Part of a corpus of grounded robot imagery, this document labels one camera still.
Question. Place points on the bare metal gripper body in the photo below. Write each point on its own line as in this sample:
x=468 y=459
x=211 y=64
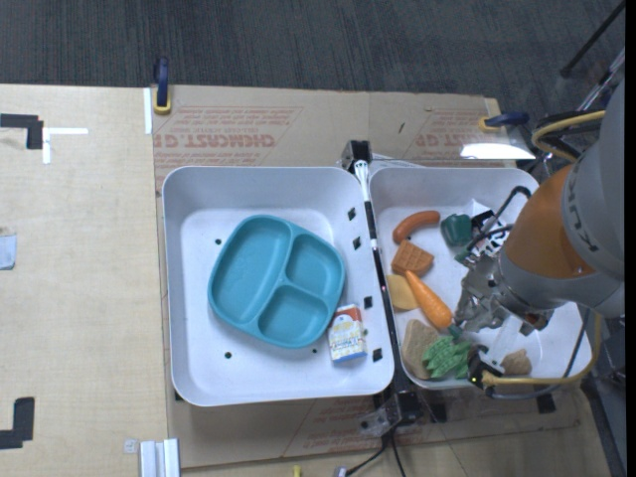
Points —
x=484 y=291

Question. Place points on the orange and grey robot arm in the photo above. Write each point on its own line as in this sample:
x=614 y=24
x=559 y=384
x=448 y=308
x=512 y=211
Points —
x=556 y=226

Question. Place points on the orange carrot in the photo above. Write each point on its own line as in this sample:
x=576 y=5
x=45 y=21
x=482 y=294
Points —
x=429 y=301

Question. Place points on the green bell pepper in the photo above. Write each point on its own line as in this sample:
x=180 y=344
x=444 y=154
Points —
x=456 y=229

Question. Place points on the green pea pods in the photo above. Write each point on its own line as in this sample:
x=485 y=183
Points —
x=444 y=357

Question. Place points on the tan biscuit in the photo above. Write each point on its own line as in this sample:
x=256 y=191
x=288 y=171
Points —
x=517 y=363

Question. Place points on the orange waffle biscuit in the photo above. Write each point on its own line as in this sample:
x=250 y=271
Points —
x=411 y=260

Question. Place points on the yellow crisp slice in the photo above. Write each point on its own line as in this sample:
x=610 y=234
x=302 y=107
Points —
x=400 y=293

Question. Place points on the tan bread slice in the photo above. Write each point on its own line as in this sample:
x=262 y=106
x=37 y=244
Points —
x=415 y=346

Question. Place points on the orange sausage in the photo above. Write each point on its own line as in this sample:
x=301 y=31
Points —
x=415 y=224

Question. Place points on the white plastic tray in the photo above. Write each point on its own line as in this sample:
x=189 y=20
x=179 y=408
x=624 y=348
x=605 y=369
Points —
x=422 y=187
x=199 y=276

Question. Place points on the thin black and white rod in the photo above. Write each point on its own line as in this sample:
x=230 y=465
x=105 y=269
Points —
x=370 y=221

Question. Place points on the white orange and blue carton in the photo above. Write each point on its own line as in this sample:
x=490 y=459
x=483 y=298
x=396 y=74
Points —
x=347 y=336

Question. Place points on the blue divided plate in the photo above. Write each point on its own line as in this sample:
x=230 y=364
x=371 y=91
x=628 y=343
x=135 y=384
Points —
x=253 y=266

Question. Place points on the brown cardboard board red print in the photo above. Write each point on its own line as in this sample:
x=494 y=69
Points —
x=278 y=127

